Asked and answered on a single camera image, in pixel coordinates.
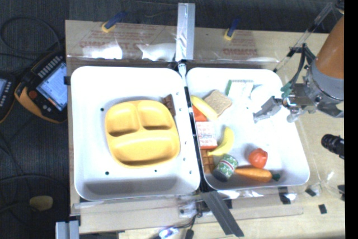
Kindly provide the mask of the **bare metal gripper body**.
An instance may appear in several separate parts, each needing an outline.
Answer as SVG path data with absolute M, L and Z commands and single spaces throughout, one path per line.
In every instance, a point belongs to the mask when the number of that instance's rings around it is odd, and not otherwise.
M 290 111 L 288 118 L 298 118 L 305 113 L 320 111 L 333 118 L 343 118 L 344 111 L 337 105 L 343 100 L 334 98 L 314 84 L 287 83 L 281 88 L 282 104 Z

